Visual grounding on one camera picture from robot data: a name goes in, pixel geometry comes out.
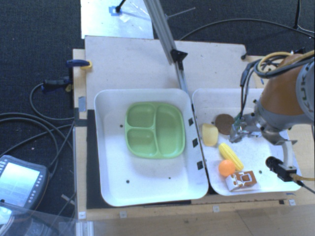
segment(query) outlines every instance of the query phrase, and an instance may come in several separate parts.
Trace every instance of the yellow corn cob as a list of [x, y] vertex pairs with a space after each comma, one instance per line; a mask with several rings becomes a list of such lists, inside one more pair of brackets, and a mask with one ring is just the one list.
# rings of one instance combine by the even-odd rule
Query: yellow corn cob
[[234, 151], [230, 148], [229, 145], [221, 143], [219, 145], [219, 151], [225, 159], [231, 160], [235, 164], [236, 171], [241, 171], [244, 168], [243, 163], [237, 157], [237, 155], [234, 153]]

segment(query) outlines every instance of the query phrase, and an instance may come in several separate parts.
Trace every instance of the wooden table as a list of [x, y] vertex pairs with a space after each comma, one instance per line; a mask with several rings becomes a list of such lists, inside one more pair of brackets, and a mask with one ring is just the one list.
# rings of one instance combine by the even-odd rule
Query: wooden table
[[[90, 39], [90, 41], [96, 41], [96, 43], [100, 40], [106, 41], [106, 38]], [[185, 43], [184, 45], [176, 42], [176, 44], [180, 47], [187, 48], [191, 45], [192, 49], [196, 48], [194, 42], [191, 42], [191, 44]], [[203, 50], [203, 52], [205, 54], [209, 53], [208, 62], [212, 63], [213, 67], [211, 73], [222, 73], [225, 69], [229, 69], [232, 63], [235, 74], [228, 73], [228, 75], [239, 76], [239, 72], [243, 71], [246, 62], [259, 58], [247, 57], [246, 61], [241, 61], [240, 56], [245, 53], [245, 48], [241, 45], [212, 43], [208, 44], [208, 47], [209, 49]], [[193, 59], [196, 59], [198, 53], [193, 53], [191, 60], [184, 61], [189, 93], [199, 85], [202, 85], [202, 87], [207, 84], [209, 87], [224, 87], [220, 84], [220, 81], [209, 84], [208, 81], [199, 82], [197, 80], [200, 76], [206, 77], [192, 68], [192, 64], [196, 64]], [[203, 61], [204, 58], [207, 58], [203, 55], [199, 55], [198, 58], [201, 63], [197, 62], [202, 67], [207, 63]], [[86, 50], [73, 50], [73, 58], [86, 59]], [[79, 67], [73, 69], [75, 108], [79, 107], [79, 97], [89, 97], [87, 95], [86, 79], [89, 72], [91, 71], [81, 70]], [[232, 80], [233, 83], [231, 85], [231, 82], [229, 82], [229, 87], [238, 87], [238, 81], [239, 79], [236, 82]], [[257, 88], [263, 87], [257, 77], [253, 81], [255, 81]], [[79, 112], [79, 118], [86, 119], [87, 112]], [[315, 159], [311, 127], [297, 125], [288, 133], [291, 139], [298, 140], [293, 149], [302, 175], [306, 177], [314, 176]], [[207, 195], [200, 200], [192, 201], [191, 205], [184, 206], [86, 209], [86, 137], [86, 127], [75, 127], [74, 163], [77, 216], [82, 221], [94, 221], [95, 235], [228, 235], [231, 233], [246, 236], [272, 235], [275, 232], [278, 232], [278, 235], [310, 235], [308, 233], [315, 228], [313, 223], [315, 196], [304, 188], [294, 193], [259, 193], [231, 197]], [[306, 184], [308, 187], [315, 189], [314, 182], [307, 182]]]

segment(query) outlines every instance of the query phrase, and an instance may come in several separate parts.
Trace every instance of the white tray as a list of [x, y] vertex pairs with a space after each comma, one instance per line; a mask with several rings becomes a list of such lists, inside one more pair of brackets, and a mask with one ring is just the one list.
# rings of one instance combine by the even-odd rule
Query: white tray
[[[125, 115], [135, 102], [157, 101], [181, 110], [186, 133], [183, 153], [173, 159], [146, 159], [127, 148]], [[103, 199], [121, 207], [199, 199], [208, 191], [189, 96], [179, 89], [113, 89], [97, 94], [94, 101], [100, 187]]]
[[[237, 116], [240, 112], [240, 89], [199, 89], [192, 97], [198, 130], [201, 134], [203, 123], [211, 123], [219, 114], [229, 114]], [[253, 112], [254, 99], [259, 99], [262, 93], [261, 89], [250, 89], [244, 114]], [[287, 132], [281, 135], [288, 139]], [[220, 143], [227, 143], [237, 153], [238, 157], [244, 164], [243, 171], [253, 170], [257, 184], [251, 188], [240, 189], [239, 191], [230, 192], [227, 189], [225, 179], [219, 174], [218, 165], [222, 161], [218, 146]], [[294, 182], [283, 182], [275, 173], [269, 170], [265, 161], [269, 156], [274, 156], [283, 161], [283, 150], [281, 146], [274, 146], [264, 138], [244, 138], [239, 143], [231, 144], [227, 135], [219, 134], [219, 140], [216, 146], [208, 147], [201, 142], [202, 150], [205, 156], [210, 184], [213, 189], [221, 195], [241, 195], [261, 192], [284, 192], [296, 191], [300, 188]], [[294, 166], [298, 169], [294, 157]]]

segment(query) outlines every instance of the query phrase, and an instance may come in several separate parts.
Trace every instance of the green plate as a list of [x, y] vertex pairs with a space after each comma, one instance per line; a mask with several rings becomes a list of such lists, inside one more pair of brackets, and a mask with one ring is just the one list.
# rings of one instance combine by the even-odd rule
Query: green plate
[[167, 103], [134, 103], [126, 113], [125, 137], [129, 150], [137, 156], [174, 158], [185, 148], [182, 113]]

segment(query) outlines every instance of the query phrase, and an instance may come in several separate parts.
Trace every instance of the orange fruit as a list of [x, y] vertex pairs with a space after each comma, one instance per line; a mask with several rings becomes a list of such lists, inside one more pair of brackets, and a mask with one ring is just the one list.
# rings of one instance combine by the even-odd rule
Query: orange fruit
[[227, 177], [235, 173], [235, 164], [231, 160], [223, 160], [219, 164], [219, 172], [222, 176]]

